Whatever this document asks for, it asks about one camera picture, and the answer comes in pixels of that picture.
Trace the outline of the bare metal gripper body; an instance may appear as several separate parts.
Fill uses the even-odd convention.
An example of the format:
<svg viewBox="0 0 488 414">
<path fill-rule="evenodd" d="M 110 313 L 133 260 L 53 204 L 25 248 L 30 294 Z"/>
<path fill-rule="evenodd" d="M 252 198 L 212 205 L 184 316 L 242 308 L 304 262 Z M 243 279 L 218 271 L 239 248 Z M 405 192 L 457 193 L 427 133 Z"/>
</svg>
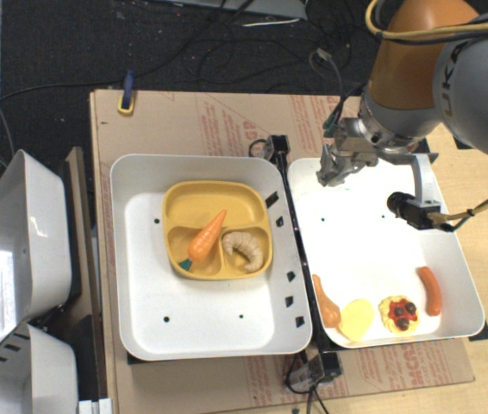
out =
<svg viewBox="0 0 488 414">
<path fill-rule="evenodd" d="M 374 119 L 344 117 L 328 126 L 328 138 L 335 166 L 376 166 L 389 131 Z"/>
</svg>

